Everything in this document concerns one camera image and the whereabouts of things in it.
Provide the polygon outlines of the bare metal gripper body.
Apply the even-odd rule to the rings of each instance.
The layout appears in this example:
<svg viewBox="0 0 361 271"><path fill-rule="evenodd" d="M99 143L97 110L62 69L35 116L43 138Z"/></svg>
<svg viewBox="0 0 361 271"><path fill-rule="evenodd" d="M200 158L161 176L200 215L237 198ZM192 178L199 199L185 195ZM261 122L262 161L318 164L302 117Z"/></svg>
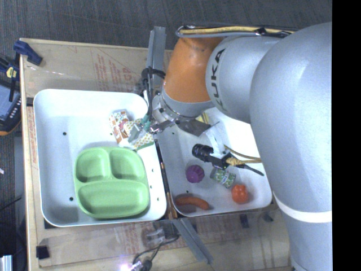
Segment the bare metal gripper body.
<svg viewBox="0 0 361 271"><path fill-rule="evenodd" d="M140 130L146 133L157 134L173 126L177 113L169 107L157 104L156 107L148 105L148 111L140 121Z"/></svg>

